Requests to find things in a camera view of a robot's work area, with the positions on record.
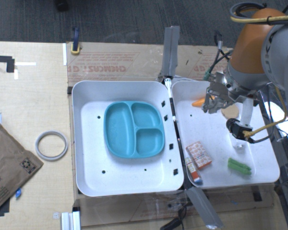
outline white tray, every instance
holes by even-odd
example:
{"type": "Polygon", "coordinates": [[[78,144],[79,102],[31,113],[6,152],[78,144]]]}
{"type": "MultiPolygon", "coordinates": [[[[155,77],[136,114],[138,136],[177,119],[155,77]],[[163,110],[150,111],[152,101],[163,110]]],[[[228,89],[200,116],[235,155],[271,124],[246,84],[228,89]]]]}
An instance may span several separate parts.
{"type": "MultiPolygon", "coordinates": [[[[230,141],[231,134],[226,128],[226,119],[218,110],[215,114],[204,113],[192,103],[204,98],[205,81],[180,81],[172,86],[176,118],[182,147],[200,141],[212,158],[212,163],[199,172],[203,179],[202,188],[228,187],[246,184],[273,183],[279,178],[279,166],[270,139],[249,144],[244,150],[235,150],[230,141]],[[241,175],[227,167],[228,158],[241,161],[252,168],[250,176],[241,175]]],[[[242,104],[236,104],[242,112],[242,104]]],[[[260,107],[253,109],[250,125],[253,129],[264,126],[260,107]]],[[[266,137],[267,131],[257,133],[254,140],[266,137]]]]}
{"type": "Polygon", "coordinates": [[[182,186],[180,152],[164,85],[155,81],[82,81],[73,87],[72,107],[76,181],[83,194],[109,196],[168,192],[182,186]],[[107,149],[104,113],[116,101],[143,101],[159,111],[165,146],[158,155],[125,159],[116,157],[107,149]]]}

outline small bottle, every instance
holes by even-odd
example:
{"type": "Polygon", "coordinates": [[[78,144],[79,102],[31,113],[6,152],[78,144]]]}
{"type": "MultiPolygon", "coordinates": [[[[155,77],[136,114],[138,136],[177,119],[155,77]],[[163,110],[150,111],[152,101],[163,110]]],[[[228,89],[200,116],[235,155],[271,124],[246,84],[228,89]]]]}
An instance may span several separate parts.
{"type": "Polygon", "coordinates": [[[236,139],[235,137],[233,137],[232,134],[229,134],[229,137],[230,137],[230,141],[234,149],[244,150],[246,148],[247,141],[236,139]]]}

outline blue divided plate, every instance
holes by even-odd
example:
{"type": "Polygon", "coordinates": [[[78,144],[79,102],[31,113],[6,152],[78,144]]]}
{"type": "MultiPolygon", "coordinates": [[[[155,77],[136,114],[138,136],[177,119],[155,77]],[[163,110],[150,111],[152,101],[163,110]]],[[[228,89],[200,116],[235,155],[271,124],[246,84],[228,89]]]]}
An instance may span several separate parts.
{"type": "Polygon", "coordinates": [[[105,111],[104,133],[108,149],[121,158],[147,158],[164,147],[159,111],[146,102],[121,101],[105,111]]]}

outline tape roll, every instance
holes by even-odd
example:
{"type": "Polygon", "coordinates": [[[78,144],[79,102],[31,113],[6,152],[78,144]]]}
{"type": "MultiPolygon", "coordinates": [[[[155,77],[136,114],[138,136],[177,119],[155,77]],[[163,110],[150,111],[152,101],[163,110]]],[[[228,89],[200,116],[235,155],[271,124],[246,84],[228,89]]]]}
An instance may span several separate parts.
{"type": "Polygon", "coordinates": [[[58,132],[56,130],[50,130],[50,131],[43,132],[42,134],[40,134],[37,137],[36,142],[35,142],[35,149],[36,149],[38,156],[41,157],[42,159],[47,160],[47,161],[56,161],[56,160],[60,159],[61,157],[63,157],[64,154],[67,152],[68,141],[67,141],[67,138],[61,132],[58,132]],[[49,135],[58,136],[58,137],[62,138],[62,140],[65,143],[65,147],[64,147],[63,152],[61,152],[59,155],[54,156],[54,157],[46,156],[43,153],[41,153],[41,151],[39,150],[39,143],[40,143],[41,139],[44,138],[45,136],[49,136],[49,135]]]}

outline black chair wheel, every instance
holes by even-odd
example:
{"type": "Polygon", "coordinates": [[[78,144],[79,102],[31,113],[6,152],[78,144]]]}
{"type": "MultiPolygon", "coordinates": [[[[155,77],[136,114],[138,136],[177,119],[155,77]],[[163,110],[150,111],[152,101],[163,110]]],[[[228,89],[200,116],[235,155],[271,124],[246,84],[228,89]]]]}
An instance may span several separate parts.
{"type": "Polygon", "coordinates": [[[55,0],[58,11],[67,11],[68,3],[67,0],[55,0]]]}

